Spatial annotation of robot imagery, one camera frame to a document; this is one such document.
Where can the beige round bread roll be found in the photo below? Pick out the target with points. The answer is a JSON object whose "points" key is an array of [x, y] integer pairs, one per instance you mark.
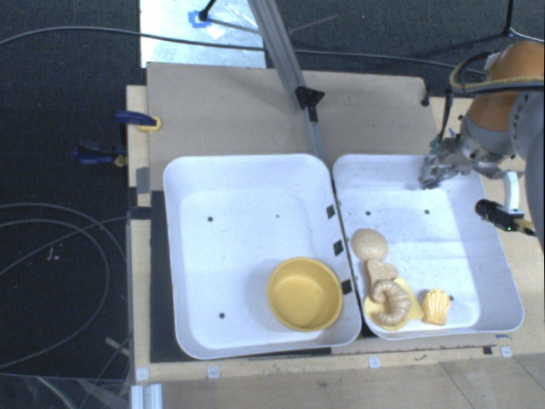
{"points": [[369, 243]]}

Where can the yellow bowl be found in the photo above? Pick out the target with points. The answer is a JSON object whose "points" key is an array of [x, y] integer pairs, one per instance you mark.
{"points": [[304, 294]]}

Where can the beige croissant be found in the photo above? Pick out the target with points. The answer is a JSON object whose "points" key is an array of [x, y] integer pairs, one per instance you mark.
{"points": [[396, 303]]}

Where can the brown cardboard board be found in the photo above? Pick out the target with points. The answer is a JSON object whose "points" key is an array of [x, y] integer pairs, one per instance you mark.
{"points": [[230, 113]]}

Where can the black cylinder on white bracket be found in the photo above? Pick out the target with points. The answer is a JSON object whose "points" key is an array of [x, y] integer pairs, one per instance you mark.
{"points": [[494, 212]]}

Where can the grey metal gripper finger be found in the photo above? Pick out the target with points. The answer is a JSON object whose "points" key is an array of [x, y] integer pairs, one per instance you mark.
{"points": [[427, 175], [445, 174]]}

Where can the white plastic tray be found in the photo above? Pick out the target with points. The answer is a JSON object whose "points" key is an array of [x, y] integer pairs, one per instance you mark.
{"points": [[426, 245], [238, 237]]}

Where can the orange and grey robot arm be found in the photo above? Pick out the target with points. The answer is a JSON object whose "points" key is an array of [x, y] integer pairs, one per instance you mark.
{"points": [[498, 109]]}

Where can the yellow shell-shaped cake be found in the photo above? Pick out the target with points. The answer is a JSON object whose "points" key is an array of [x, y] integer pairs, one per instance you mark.
{"points": [[436, 307]]}

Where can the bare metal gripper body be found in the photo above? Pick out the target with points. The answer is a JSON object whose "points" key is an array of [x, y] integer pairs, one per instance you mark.
{"points": [[457, 153]]}

